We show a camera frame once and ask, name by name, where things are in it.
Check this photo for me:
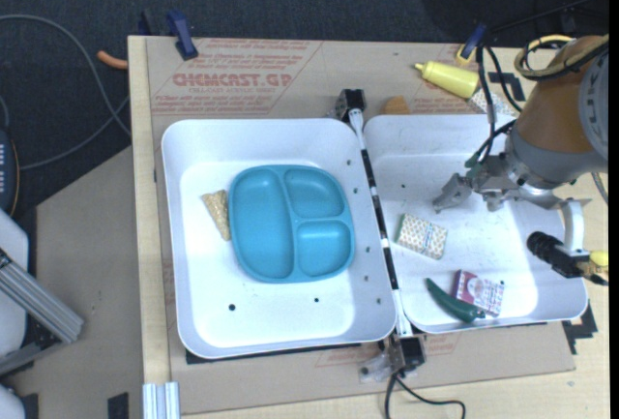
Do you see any green chili pepper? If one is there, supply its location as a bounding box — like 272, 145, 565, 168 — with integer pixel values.
425, 277, 486, 324

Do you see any white patterned packet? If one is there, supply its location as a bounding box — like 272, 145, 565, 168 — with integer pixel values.
467, 89, 516, 118
393, 213, 449, 261

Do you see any brown cardboard board red print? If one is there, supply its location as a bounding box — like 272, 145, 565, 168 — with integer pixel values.
144, 37, 577, 414

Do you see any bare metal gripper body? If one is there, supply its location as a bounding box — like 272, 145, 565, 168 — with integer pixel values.
465, 154, 563, 211

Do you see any pink and white carton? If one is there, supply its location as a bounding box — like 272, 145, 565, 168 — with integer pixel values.
451, 269, 507, 317

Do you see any blue divided plate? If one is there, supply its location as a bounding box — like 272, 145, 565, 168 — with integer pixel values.
227, 164, 356, 284

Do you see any brown bread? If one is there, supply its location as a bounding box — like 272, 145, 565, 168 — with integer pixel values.
378, 95, 412, 116

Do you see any white plastic tray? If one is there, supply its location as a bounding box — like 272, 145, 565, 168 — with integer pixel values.
362, 112, 590, 335
160, 117, 399, 359

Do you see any beige pizza slice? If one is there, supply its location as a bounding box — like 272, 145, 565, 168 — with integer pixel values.
200, 189, 233, 242

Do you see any black cylinder on white bracket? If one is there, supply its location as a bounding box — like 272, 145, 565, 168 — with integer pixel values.
526, 197, 594, 279

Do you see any yellow squeeze bottle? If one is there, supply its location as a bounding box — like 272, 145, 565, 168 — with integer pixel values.
413, 60, 481, 100

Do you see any thin black and white rod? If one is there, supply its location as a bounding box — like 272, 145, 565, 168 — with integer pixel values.
348, 108, 413, 337

